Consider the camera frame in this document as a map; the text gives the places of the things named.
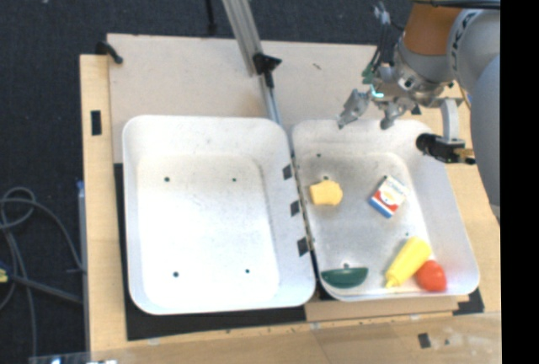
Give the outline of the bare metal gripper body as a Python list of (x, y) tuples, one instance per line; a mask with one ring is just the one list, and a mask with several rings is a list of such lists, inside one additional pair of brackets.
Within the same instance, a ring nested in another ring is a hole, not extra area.
[(431, 107), (444, 92), (443, 83), (432, 83), (408, 66), (379, 67), (370, 82), (378, 104), (395, 104), (406, 109)]

